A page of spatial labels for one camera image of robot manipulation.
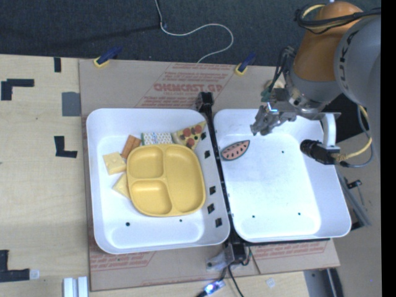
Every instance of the blue clamp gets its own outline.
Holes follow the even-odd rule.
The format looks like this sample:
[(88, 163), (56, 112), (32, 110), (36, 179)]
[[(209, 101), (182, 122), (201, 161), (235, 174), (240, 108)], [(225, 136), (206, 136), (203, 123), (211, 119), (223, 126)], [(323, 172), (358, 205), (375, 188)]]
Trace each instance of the blue clamp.
[(100, 57), (94, 59), (93, 63), (96, 67), (101, 68), (109, 63), (109, 59), (116, 58), (122, 50), (123, 48), (120, 46), (110, 48), (105, 54), (102, 54)]
[(255, 60), (256, 60), (256, 54), (250, 53), (249, 56), (242, 63), (236, 66), (235, 73), (239, 76), (244, 75), (246, 69), (248, 69), (248, 65), (253, 64)]

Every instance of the yellow plate compartment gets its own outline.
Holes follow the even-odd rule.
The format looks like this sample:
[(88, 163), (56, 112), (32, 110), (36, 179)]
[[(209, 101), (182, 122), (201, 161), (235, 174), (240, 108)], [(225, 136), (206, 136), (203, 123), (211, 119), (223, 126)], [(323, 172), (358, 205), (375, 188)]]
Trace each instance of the yellow plate compartment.
[(187, 215), (205, 203), (197, 155), (179, 144), (135, 148), (127, 159), (129, 194), (135, 208), (154, 217)]

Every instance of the cardboard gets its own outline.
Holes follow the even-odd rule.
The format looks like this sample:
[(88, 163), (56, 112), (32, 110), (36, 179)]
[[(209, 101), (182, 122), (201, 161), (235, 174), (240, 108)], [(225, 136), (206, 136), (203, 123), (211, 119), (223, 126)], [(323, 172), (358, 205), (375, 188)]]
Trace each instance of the cardboard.
[[(274, 67), (252, 66), (239, 76), (233, 65), (118, 60), (97, 68), (92, 59), (79, 61), (92, 291), (216, 279), (220, 273), (208, 271), (205, 260), (216, 256), (223, 246), (121, 255), (101, 251), (92, 233), (85, 127), (89, 113), (99, 108), (193, 108), (199, 92), (213, 93), (213, 113), (226, 108), (258, 109), (260, 92), (274, 72)], [(331, 239), (266, 244), (251, 250), (252, 262), (235, 268), (234, 276), (339, 266)]]

